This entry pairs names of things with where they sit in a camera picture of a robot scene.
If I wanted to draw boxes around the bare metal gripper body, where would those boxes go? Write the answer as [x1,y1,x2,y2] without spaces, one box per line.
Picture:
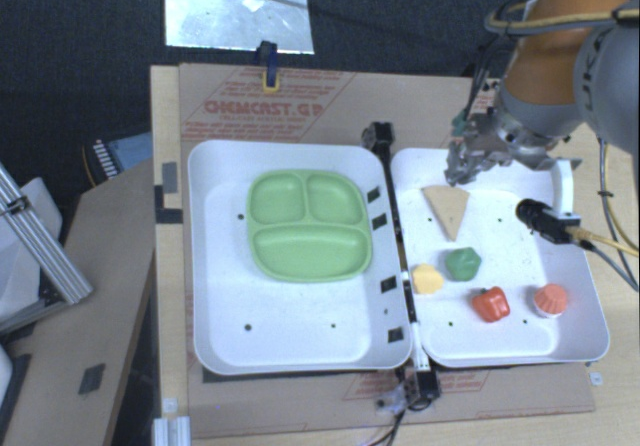
[460,108,557,170]

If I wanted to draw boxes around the tan pizza slice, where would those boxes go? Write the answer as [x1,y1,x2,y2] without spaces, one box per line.
[421,184,471,242]

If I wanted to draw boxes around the thin black and white rod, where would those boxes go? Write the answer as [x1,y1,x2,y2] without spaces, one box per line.
[375,145,427,371]

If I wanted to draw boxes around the green toy pepper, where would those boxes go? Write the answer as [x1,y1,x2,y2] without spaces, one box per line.
[444,246,483,282]

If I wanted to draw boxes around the yellow toy pepper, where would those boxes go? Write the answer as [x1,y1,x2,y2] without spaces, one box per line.
[411,263,444,295]

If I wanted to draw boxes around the orange-red toy bell pepper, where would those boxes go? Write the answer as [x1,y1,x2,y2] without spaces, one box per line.
[471,286,512,324]

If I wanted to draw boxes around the brown cardboard board red print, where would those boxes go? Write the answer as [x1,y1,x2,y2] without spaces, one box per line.
[177,62,597,440]

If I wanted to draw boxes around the orange toy cupcake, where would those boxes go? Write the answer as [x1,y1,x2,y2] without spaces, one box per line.
[532,283,570,320]

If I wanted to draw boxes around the green divided plate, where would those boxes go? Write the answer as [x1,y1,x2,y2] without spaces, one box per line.
[246,169,374,283]

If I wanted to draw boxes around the white plastic tray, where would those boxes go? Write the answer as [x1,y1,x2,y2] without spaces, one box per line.
[389,147,612,369]
[187,139,415,377]

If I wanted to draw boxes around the black block with thin wires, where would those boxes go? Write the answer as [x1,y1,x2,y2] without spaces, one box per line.
[361,121,397,152]
[405,367,442,411]

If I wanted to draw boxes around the black cylinder on white bracket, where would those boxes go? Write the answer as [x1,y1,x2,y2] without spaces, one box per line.
[515,159,583,246]

